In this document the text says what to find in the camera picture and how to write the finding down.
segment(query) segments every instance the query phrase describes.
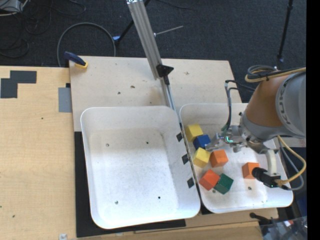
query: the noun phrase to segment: aluminum rod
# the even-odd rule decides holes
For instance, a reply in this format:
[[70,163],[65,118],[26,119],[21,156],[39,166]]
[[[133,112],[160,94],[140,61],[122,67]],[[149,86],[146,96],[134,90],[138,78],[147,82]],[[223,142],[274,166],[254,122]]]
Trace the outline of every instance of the aluminum rod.
[[170,85],[165,83],[163,77],[159,77],[157,71],[157,66],[162,65],[162,61],[145,4],[143,3],[143,0],[126,0],[126,3],[129,7],[143,50],[151,67],[153,77],[155,80],[160,79],[166,105],[177,112]]

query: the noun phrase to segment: green block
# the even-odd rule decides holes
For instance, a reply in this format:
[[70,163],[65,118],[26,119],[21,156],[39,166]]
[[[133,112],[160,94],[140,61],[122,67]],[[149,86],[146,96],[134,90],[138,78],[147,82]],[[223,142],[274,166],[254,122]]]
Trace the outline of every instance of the green block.
[[234,180],[232,178],[230,178],[229,176],[222,173],[220,175],[219,181],[214,186],[214,189],[224,195],[225,193],[227,193],[230,190],[233,182],[234,182]]

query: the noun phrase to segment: yellow block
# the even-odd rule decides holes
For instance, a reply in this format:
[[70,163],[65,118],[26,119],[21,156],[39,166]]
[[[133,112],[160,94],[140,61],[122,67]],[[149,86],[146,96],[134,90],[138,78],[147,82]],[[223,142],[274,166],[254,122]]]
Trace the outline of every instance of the yellow block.
[[193,164],[201,168],[205,167],[210,159],[210,152],[199,147],[193,155]]
[[190,124],[185,129],[185,136],[188,142],[193,142],[197,136],[203,135],[203,131],[199,124]]

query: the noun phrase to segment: metal pole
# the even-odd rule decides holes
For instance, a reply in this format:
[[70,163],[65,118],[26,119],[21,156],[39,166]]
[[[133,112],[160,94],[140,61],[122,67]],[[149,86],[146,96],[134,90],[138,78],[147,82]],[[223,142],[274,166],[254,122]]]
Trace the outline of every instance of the metal pole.
[[166,105],[176,112],[168,76],[165,75],[160,77],[158,74],[157,66],[162,65],[162,61],[143,0],[126,0],[126,3],[131,12],[134,25],[137,29],[145,55],[151,67],[153,77],[155,80],[160,79]]
[[[146,0],[144,3],[144,6],[147,6],[149,4],[151,0]],[[134,24],[134,21],[132,20],[129,25],[125,28],[125,30],[123,31],[123,33],[120,35],[120,37],[118,39],[115,39],[117,37],[113,37],[115,44],[118,45],[120,43],[120,41],[124,38],[124,36],[127,34],[127,32],[129,31],[129,29],[132,27],[132,25]]]

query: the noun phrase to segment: white bin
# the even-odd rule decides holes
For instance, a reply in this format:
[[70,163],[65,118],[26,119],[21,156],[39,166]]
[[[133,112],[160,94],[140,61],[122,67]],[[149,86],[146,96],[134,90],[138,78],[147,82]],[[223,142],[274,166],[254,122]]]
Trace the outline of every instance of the white bin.
[[91,216],[101,228],[194,217],[200,197],[177,114],[167,106],[81,115]]
[[[239,125],[239,113],[246,109],[246,103],[233,103],[231,109],[231,125]],[[216,133],[226,124],[229,115],[227,104],[186,104],[181,107],[179,116],[183,129],[188,125],[199,124],[203,134],[208,134],[212,139]],[[187,143],[187,149],[192,157],[195,147],[192,142]],[[268,169],[267,158],[264,154],[258,154],[249,147],[243,147],[239,152],[224,144],[220,149],[225,150],[228,162],[224,166],[211,167],[209,162],[204,168],[194,165],[197,181],[208,169],[218,175],[224,173],[233,179],[230,190],[221,194],[218,191],[206,190],[199,185],[199,191],[203,205],[213,213],[227,213],[241,210],[260,208],[287,207],[293,201],[293,192],[279,187],[269,188],[257,179],[243,178],[242,166],[247,162],[259,163],[261,168]],[[285,169],[278,154],[276,154],[277,172],[282,180],[287,179]]]

